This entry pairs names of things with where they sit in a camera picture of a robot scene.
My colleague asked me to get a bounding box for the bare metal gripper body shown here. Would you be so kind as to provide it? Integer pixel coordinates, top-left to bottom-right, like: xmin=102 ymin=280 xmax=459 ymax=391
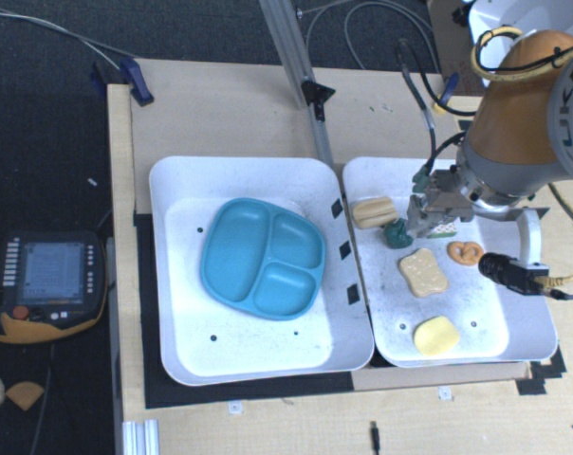
xmin=406 ymin=168 xmax=516 ymax=239

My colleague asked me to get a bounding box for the white and green small carton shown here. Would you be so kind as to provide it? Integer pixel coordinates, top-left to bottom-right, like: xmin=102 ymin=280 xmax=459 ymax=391
xmin=428 ymin=220 xmax=459 ymax=239

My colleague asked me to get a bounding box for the orange pretzel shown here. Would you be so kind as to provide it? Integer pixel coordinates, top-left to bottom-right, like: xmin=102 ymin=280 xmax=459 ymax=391
xmin=446 ymin=240 xmax=485 ymax=269

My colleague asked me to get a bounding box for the green broccoli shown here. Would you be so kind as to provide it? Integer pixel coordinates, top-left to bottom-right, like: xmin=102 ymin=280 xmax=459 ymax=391
xmin=383 ymin=217 xmax=416 ymax=250

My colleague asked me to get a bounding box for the tan hot dog bun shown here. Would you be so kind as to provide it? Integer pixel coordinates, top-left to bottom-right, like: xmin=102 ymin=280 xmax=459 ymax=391
xmin=351 ymin=195 xmax=398 ymax=230

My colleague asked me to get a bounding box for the beige toast slice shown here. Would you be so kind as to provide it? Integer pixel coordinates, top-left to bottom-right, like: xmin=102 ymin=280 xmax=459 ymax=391
xmin=397 ymin=246 xmax=450 ymax=300

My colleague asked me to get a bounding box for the white plastic tray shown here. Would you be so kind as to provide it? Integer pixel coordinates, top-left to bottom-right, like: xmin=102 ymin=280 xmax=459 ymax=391
xmin=148 ymin=155 xmax=376 ymax=388
xmin=341 ymin=155 xmax=560 ymax=369

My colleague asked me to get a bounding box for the yellow rounded square block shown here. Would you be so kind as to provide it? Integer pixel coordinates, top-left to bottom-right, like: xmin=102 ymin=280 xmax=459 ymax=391
xmin=412 ymin=315 xmax=461 ymax=357

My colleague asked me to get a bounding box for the blue divided plate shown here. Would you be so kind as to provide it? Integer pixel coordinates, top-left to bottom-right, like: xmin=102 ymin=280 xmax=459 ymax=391
xmin=199 ymin=197 xmax=327 ymax=322

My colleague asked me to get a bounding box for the pale brown flat board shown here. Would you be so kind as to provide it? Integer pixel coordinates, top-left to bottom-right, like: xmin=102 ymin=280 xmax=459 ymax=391
xmin=129 ymin=58 xmax=535 ymax=393

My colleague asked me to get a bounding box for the orange pizza slice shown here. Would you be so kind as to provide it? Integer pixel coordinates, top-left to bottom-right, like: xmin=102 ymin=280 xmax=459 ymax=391
xmin=5 ymin=380 xmax=46 ymax=412

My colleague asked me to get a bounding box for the black cylinder on white bracket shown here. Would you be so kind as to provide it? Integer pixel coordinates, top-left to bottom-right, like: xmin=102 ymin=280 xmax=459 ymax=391
xmin=477 ymin=206 xmax=551 ymax=298

